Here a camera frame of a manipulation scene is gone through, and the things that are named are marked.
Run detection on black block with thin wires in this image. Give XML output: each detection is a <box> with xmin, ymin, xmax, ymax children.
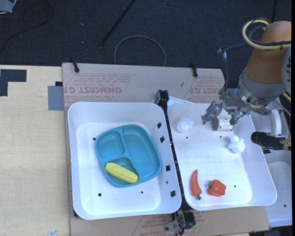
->
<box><xmin>181</xmin><ymin>210</ymin><xmax>196</xmax><ymax>230</ymax></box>
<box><xmin>154</xmin><ymin>89</ymin><xmax>170</xmax><ymax>106</ymax></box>

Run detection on orange bell pepper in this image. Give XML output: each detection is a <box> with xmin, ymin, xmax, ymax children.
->
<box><xmin>206</xmin><ymin>179</ymin><xmax>227</xmax><ymax>197</ymax></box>

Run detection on yellow corn cob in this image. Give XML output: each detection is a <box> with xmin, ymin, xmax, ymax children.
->
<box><xmin>104</xmin><ymin>162</ymin><xmax>140</xmax><ymax>184</ymax></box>

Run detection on black cylinder on white bracket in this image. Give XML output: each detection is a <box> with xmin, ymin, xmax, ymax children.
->
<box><xmin>250</xmin><ymin>108</ymin><xmax>290</xmax><ymax>151</ymax></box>

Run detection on white garlic bulb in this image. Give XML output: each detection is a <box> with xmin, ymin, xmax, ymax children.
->
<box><xmin>176</xmin><ymin>117</ymin><xmax>195</xmax><ymax>134</ymax></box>
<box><xmin>227</xmin><ymin>134</ymin><xmax>246</xmax><ymax>154</ymax></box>

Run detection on white paper sheet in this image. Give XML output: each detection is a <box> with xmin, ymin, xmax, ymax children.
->
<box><xmin>167</xmin><ymin>96</ymin><xmax>195</xmax><ymax>106</ymax></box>

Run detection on brown cardboard board red print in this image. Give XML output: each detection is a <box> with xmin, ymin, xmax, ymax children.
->
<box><xmin>61</xmin><ymin>62</ymin><xmax>271</xmax><ymax>236</ymax></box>

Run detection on white plastic tray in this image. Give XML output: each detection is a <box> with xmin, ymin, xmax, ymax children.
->
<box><xmin>167</xmin><ymin>102</ymin><xmax>278</xmax><ymax>211</ymax></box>
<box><xmin>67</xmin><ymin>101</ymin><xmax>182</xmax><ymax>221</ymax></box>

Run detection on blue divided plate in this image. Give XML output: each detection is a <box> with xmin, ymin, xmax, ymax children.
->
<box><xmin>94</xmin><ymin>124</ymin><xmax>163</xmax><ymax>188</ymax></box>

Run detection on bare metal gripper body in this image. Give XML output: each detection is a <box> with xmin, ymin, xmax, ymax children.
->
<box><xmin>222</xmin><ymin>87</ymin><xmax>271</xmax><ymax>119</ymax></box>

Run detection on small white can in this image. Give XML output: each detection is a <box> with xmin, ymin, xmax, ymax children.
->
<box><xmin>211</xmin><ymin>117</ymin><xmax>234</xmax><ymax>132</ymax></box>

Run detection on thin black and white rod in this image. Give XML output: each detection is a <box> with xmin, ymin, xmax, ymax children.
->
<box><xmin>160</xmin><ymin>99</ymin><xmax>190</xmax><ymax>216</ymax></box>

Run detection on orange chili pepper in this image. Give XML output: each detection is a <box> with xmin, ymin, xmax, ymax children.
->
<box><xmin>190</xmin><ymin>169</ymin><xmax>203</xmax><ymax>201</ymax></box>

